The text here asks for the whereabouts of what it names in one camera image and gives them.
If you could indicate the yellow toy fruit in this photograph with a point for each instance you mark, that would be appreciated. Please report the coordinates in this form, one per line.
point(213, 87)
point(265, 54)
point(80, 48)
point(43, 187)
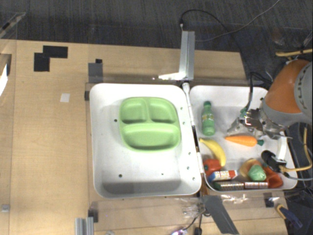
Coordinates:
point(245, 167)

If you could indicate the black cylinder on white bracket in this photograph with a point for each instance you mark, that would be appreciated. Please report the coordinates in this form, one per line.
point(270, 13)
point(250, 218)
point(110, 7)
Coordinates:
point(269, 158)

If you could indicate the orange carrot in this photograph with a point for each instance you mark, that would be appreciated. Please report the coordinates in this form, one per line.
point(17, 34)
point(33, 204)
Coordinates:
point(242, 140)

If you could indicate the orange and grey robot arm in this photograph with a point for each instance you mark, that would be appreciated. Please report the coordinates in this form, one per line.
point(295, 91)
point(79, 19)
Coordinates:
point(281, 97)

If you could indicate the yellow banana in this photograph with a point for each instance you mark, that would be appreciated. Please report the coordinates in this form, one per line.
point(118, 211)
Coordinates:
point(217, 149)

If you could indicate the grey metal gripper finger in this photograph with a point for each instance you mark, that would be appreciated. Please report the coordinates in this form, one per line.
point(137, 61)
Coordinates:
point(234, 126)
point(250, 129)

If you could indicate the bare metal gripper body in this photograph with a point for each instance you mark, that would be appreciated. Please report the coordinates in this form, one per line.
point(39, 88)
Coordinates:
point(264, 124)

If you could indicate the white plastic tray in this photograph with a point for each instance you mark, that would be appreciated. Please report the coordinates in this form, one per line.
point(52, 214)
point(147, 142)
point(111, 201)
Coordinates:
point(230, 99)
point(146, 172)

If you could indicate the green plastic bottle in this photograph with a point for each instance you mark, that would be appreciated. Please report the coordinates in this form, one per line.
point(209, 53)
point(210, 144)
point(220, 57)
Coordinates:
point(208, 120)

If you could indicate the green patterned carton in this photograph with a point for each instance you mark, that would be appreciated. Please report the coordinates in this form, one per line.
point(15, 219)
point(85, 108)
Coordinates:
point(228, 186)

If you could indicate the red and white carton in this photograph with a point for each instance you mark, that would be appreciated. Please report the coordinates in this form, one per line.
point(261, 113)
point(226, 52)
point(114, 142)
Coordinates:
point(256, 185)

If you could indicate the green rounded toy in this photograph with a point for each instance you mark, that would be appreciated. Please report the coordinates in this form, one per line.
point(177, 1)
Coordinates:
point(256, 173)

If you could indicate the orange red toy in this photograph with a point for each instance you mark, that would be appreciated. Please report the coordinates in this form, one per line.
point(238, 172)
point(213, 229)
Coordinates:
point(275, 180)

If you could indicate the green divided plate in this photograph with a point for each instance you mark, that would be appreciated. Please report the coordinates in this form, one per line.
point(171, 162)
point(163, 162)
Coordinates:
point(149, 133)

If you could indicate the red white blue carton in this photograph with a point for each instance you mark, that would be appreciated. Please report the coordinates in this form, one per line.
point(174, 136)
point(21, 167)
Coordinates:
point(223, 175)

